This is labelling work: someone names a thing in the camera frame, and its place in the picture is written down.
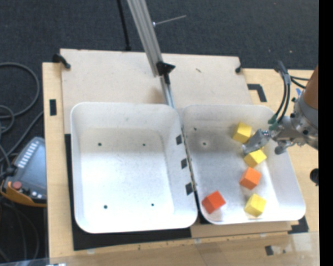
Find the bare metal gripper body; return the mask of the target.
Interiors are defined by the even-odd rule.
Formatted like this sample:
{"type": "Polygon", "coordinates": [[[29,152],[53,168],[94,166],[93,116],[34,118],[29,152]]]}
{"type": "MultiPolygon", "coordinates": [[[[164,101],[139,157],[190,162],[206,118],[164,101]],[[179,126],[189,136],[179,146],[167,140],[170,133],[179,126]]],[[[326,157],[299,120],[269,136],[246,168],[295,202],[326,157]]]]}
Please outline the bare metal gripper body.
{"type": "Polygon", "coordinates": [[[280,122],[269,126],[271,138],[275,142],[290,142],[291,146],[309,145],[318,150],[318,118],[308,118],[299,112],[284,116],[280,122]]]}

